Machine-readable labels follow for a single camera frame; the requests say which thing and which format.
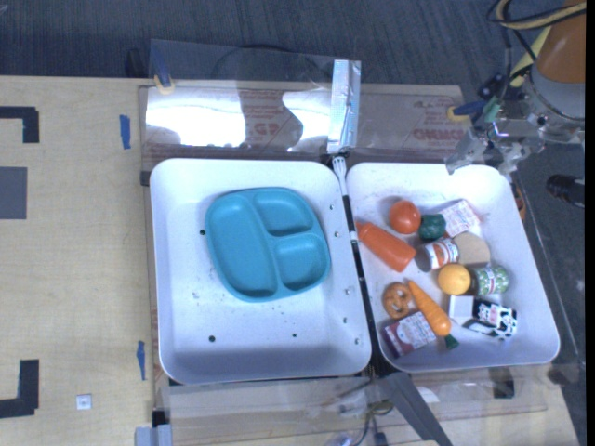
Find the white sticker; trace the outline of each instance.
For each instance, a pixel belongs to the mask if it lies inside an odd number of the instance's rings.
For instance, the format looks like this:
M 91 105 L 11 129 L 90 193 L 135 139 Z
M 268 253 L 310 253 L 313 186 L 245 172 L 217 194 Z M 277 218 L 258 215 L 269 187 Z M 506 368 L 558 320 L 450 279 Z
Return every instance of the white sticker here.
M 85 395 L 76 395 L 76 409 L 77 410 L 90 410 L 93 408 L 93 398 L 90 393 Z

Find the blue divided plate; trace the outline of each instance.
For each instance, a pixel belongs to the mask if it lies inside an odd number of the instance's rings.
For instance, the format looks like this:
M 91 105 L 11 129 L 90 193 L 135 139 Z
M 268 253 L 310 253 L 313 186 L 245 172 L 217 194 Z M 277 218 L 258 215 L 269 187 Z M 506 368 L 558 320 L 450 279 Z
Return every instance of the blue divided plate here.
M 290 189 L 223 195 L 206 211 L 205 230 L 219 278 L 244 301 L 304 292 L 330 270 L 320 223 L 308 203 Z

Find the orange fruit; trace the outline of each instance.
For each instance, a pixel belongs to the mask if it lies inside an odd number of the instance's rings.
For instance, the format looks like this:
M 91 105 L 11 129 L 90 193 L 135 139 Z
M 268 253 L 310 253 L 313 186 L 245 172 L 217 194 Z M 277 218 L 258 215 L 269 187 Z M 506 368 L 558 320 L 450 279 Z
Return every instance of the orange fruit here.
M 438 272 L 438 286 L 449 295 L 465 294 L 471 287 L 471 274 L 462 264 L 447 264 Z
M 390 227 L 401 234 L 415 233 L 421 225 L 421 213 L 408 200 L 400 200 L 389 210 Z

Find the red tomato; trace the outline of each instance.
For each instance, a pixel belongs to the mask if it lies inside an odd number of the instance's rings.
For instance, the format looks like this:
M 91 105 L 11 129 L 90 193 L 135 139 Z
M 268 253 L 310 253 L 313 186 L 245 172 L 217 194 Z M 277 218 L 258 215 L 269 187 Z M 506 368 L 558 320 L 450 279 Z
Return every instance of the red tomato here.
M 415 233 L 421 225 L 421 213 L 408 200 L 400 200 L 389 210 L 389 223 L 392 229 L 398 233 Z

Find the black cable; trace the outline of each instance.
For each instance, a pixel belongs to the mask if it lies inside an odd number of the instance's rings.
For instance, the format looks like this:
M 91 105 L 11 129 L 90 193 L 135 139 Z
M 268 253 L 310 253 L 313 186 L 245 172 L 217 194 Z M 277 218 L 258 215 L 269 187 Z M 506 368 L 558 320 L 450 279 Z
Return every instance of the black cable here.
M 527 73 L 529 73 L 529 70 L 531 70 L 532 67 L 533 63 L 527 64 L 526 66 L 523 66 L 519 70 L 515 71 L 513 74 L 510 75 L 510 81 L 514 81 L 519 76 L 525 76 Z
M 220 71 L 221 71 L 221 66 L 226 62 L 226 60 L 228 58 L 230 58 L 231 56 L 235 55 L 238 52 L 242 52 L 242 51 L 246 51 L 246 50 L 266 50 L 266 51 L 270 51 L 270 52 L 278 52 L 278 53 L 285 53 L 287 55 L 292 55 L 292 56 L 296 56 L 296 57 L 300 57 L 302 58 L 310 68 L 316 70 L 324 79 L 325 81 L 332 81 L 333 79 L 333 74 L 332 74 L 332 70 L 331 72 L 324 70 L 323 68 L 320 68 L 318 66 L 318 64 L 316 64 L 315 61 L 313 61 L 311 58 L 309 58 L 306 55 L 302 55 L 300 53 L 295 53 L 293 51 L 291 51 L 290 49 L 287 49 L 285 47 L 282 46 L 277 46 L 277 45 L 263 45 L 263 44 L 253 44 L 253 45 L 243 45 L 243 46 L 238 46 L 236 48 L 231 49 L 230 51 L 228 51 L 226 54 L 222 55 L 213 65 L 213 69 L 211 70 L 211 74 L 210 74 L 210 79 L 218 79 Z
M 498 95 L 499 100 L 504 100 L 510 84 L 510 72 L 512 71 L 512 44 L 510 43 L 509 31 L 501 28 L 502 39 L 504 40 L 504 81 L 502 81 L 502 89 Z
M 360 444 L 362 444 L 364 442 L 365 437 L 368 434 L 368 430 L 370 429 L 370 420 L 372 418 L 372 416 L 374 416 L 373 414 L 369 413 L 366 415 L 365 417 L 365 424 L 364 424 L 364 431 L 362 433 L 362 437 L 359 438 L 359 440 L 355 443 L 353 443 L 351 446 L 360 446 Z
M 569 7 L 553 8 L 529 17 L 512 19 L 507 14 L 511 2 L 512 0 L 496 0 L 487 11 L 487 20 L 509 27 L 512 30 L 530 30 L 544 28 L 553 23 L 559 23 L 587 13 L 587 3 L 583 2 Z
M 529 57 L 531 58 L 531 60 L 533 61 L 537 61 L 537 55 L 533 52 L 533 49 L 531 48 L 531 46 L 527 43 L 527 40 L 525 40 L 522 35 L 521 32 L 519 32 L 518 30 L 513 30 L 512 31 L 513 34 L 517 37 L 517 40 L 519 40 L 519 43 L 521 43 L 521 46 L 524 48 L 524 50 L 527 52 L 527 54 L 529 55 Z

